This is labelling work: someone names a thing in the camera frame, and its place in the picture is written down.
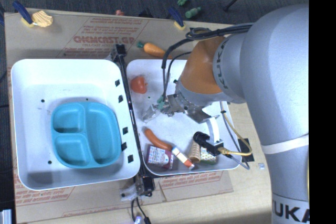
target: blue plate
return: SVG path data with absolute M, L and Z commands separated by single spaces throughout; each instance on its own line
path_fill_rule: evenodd
M 57 159 L 72 168 L 114 163 L 121 154 L 115 113 L 95 102 L 62 104 L 51 115 L 51 136 Z

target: orange sausage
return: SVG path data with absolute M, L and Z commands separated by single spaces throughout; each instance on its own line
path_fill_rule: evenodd
M 151 129 L 146 129 L 144 133 L 148 140 L 151 141 L 154 146 L 162 148 L 163 150 L 172 151 L 173 147 L 158 139 Z

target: white plastic tray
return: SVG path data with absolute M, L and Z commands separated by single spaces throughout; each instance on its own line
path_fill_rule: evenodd
M 186 60 L 175 60 L 172 64 L 170 83 L 167 89 L 167 94 L 174 93 L 175 84 L 173 81 L 179 78 L 185 63 Z M 148 145 L 151 145 L 151 143 L 145 137 L 143 130 L 145 128 L 150 128 L 159 139 L 175 145 L 182 153 L 188 155 L 194 133 L 197 131 L 201 131 L 207 134 L 209 133 L 206 123 L 198 124 L 183 113 L 175 113 L 175 115 L 171 118 L 169 118 L 167 115 L 160 114 L 157 118 L 149 121 L 148 123 L 144 123 L 142 121 L 142 117 L 146 110 L 150 107 L 151 104 L 156 104 L 157 99 L 163 92 L 161 64 L 162 60 L 134 60 L 127 66 L 127 76 L 129 83 L 134 77 L 139 75 L 144 76 L 146 82 L 148 83 L 148 90 L 146 94 L 135 93 L 131 90 L 131 98 L 134 107 L 135 121 L 138 128 L 141 150 L 143 156 L 145 157 L 147 147 Z M 203 111 L 211 116 L 221 115 L 220 107 L 220 103 L 216 102 L 211 106 L 206 107 Z M 224 102 L 224 109 L 227 111 L 227 116 L 232 122 L 226 102 Z M 235 144 L 225 126 L 222 116 L 217 119 L 217 123 L 220 131 L 220 138 L 224 141 L 225 147 L 229 150 L 237 151 Z M 234 136 L 235 142 L 238 144 L 237 137 L 232 130 L 231 133 Z M 235 158 L 241 161 L 240 156 L 235 156 Z M 215 165 L 198 163 L 192 170 L 189 170 L 177 158 L 174 161 L 172 170 L 164 170 L 152 165 L 146 167 L 150 172 L 158 176 L 168 176 L 210 172 L 216 170 L 228 170 L 234 169 L 237 166 L 238 164 L 235 161 L 220 155 L 217 157 L 217 163 Z
M 11 76 L 18 175 L 27 188 L 108 182 L 138 173 L 140 158 L 117 65 L 107 60 L 26 59 L 13 65 Z M 67 102 L 85 101 L 105 104 L 116 114 L 121 143 L 127 148 L 112 165 L 76 169 L 55 157 L 50 128 L 53 110 Z

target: table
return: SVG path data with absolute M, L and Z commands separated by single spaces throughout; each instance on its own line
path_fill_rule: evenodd
M 38 11 L 28 9 L 31 13 Z M 200 22 L 186 22 L 187 29 L 177 30 L 171 20 L 155 18 L 139 18 L 113 15 L 70 13 L 55 10 L 46 10 L 52 15 L 54 23 L 49 28 L 28 28 L 20 21 L 19 14 L 5 15 L 5 33 L 8 64 L 8 86 L 11 113 L 12 147 L 14 160 L 14 178 L 16 194 L 17 221 L 33 223 L 132 223 L 130 206 L 122 204 L 113 206 L 110 201 L 120 199 L 118 189 L 125 187 L 126 182 L 110 184 L 93 184 L 86 188 L 65 190 L 63 193 L 53 193 L 41 197 L 38 192 L 31 192 L 20 185 L 17 177 L 16 145 L 13 123 L 13 106 L 11 102 L 10 69 L 12 65 L 27 58 L 52 59 L 52 58 L 98 58 L 103 59 L 108 55 L 114 42 L 125 44 L 128 51 L 126 62 L 132 59 L 153 59 L 153 57 L 140 51 L 136 47 L 138 41 L 149 41 L 166 49 L 168 46 L 184 38 L 189 27 L 207 27 L 210 29 L 225 28 L 226 24 L 212 24 Z M 178 49 L 176 55 L 191 50 L 195 42 L 186 44 Z M 211 196 L 195 197 L 169 202 L 144 202 L 142 209 L 150 217 L 152 223 L 270 223 L 271 222 L 271 186 L 268 167 L 264 154 L 261 151 L 260 141 L 251 120 L 246 104 L 230 104 L 230 113 L 237 131 L 249 139 L 253 149 L 255 161 L 250 162 L 250 170 L 243 167 L 230 170 L 229 179 L 233 191 L 223 191 Z M 94 208 L 89 211 L 80 211 L 78 214 L 57 214 L 55 208 L 64 200 L 69 201 L 69 191 L 76 193 L 74 202 L 96 199 L 93 194 L 100 194 L 106 199 L 108 206 Z M 104 193 L 111 191 L 106 198 Z M 39 197 L 38 207 L 29 199 Z M 47 217 L 39 217 L 43 212 L 48 212 Z

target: tomato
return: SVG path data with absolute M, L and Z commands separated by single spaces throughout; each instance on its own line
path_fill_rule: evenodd
M 131 89 L 136 93 L 146 93 L 147 92 L 147 83 L 143 76 L 137 76 L 131 80 Z

